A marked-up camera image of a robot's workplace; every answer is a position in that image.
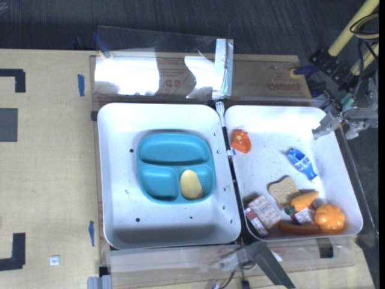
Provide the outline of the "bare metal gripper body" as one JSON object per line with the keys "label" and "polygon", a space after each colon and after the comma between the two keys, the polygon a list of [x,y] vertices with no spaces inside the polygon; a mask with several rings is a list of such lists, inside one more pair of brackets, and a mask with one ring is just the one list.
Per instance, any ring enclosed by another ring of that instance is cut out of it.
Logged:
{"label": "bare metal gripper body", "polygon": [[378,112],[367,107],[352,106],[342,112],[342,119],[346,121],[353,120],[377,120]]}

